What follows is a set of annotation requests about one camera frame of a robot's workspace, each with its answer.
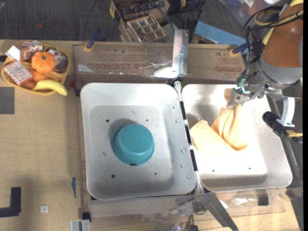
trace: teal bowl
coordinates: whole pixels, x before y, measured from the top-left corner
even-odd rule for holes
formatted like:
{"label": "teal bowl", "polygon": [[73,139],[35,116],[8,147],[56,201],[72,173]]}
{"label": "teal bowl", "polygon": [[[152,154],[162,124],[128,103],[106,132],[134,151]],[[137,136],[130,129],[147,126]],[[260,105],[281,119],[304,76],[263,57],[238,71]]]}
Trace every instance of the teal bowl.
{"label": "teal bowl", "polygon": [[123,163],[132,166],[144,164],[154,153],[152,133],[145,126],[128,124],[116,132],[112,150]]}

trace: white square marker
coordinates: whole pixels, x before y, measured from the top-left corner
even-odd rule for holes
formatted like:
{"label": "white square marker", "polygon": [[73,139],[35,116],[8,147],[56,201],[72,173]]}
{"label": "white square marker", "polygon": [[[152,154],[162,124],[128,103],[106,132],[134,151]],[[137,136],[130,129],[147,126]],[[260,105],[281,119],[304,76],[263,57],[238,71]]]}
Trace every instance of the white square marker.
{"label": "white square marker", "polygon": [[41,205],[40,206],[40,212],[41,213],[47,213],[48,212],[48,205]]}

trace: wooden table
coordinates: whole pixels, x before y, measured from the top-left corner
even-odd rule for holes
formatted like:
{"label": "wooden table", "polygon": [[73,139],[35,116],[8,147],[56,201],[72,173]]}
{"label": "wooden table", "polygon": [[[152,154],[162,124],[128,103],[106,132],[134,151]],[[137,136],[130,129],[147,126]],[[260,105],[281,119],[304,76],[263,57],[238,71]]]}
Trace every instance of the wooden table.
{"label": "wooden table", "polygon": [[[0,40],[4,55],[19,40]],[[64,231],[72,220],[81,219],[84,210],[80,161],[78,102],[74,93],[74,50],[77,41],[45,41],[63,49],[72,60],[65,82],[68,95],[33,95],[15,90],[12,115],[0,115],[0,208],[10,206],[11,187],[21,187],[19,216],[0,218],[1,230]],[[0,87],[8,85],[0,78]],[[77,194],[71,186],[76,179]],[[285,212],[233,218],[242,231],[298,231],[290,201],[283,199]],[[48,213],[40,206],[48,205]],[[216,220],[196,219],[199,230],[219,228]],[[91,231],[153,231],[152,222],[112,228],[91,222]]]}

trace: banana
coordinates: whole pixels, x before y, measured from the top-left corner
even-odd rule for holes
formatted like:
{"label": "banana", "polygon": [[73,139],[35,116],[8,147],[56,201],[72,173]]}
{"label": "banana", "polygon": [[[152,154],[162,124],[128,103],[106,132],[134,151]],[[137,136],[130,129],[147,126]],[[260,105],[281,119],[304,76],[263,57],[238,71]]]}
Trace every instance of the banana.
{"label": "banana", "polygon": [[67,90],[63,84],[53,79],[39,81],[32,90],[53,90],[63,96],[67,95]]}

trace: fruit basket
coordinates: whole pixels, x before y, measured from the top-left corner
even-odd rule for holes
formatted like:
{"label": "fruit basket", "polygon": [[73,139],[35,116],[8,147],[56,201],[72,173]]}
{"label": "fruit basket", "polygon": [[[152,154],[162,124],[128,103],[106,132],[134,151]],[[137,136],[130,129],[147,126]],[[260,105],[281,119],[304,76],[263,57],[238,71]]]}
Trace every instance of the fruit basket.
{"label": "fruit basket", "polygon": [[[66,52],[64,52],[63,50],[61,50],[61,49],[59,49],[59,48],[57,48],[53,45],[50,45],[50,44],[42,42],[42,41],[40,41],[40,43],[43,45],[43,51],[48,51],[51,48],[55,48],[56,50],[58,50],[60,53],[62,53],[67,58],[68,61],[67,61],[67,64],[64,68],[62,68],[61,70],[54,68],[51,73],[45,74],[49,79],[55,80],[55,81],[57,81],[61,84],[64,84],[66,76],[67,76],[69,68],[70,68],[70,65],[71,65],[70,57],[66,54]],[[36,94],[36,95],[49,96],[49,95],[53,95],[53,94],[56,93],[56,91],[51,90],[51,89],[31,90],[31,89],[27,89],[25,87],[21,87],[21,86],[17,85],[14,82],[14,80],[4,71],[4,67],[11,64],[12,62],[16,62],[16,60],[14,58],[11,58],[11,57],[8,56],[5,60],[5,62],[3,63],[3,67],[1,69],[1,75],[4,79],[4,81],[7,84],[9,84],[10,86],[15,87],[19,90],[26,91],[28,93],[32,93],[32,94]],[[26,69],[34,71],[34,69],[31,66],[31,60],[20,61],[20,63]]]}

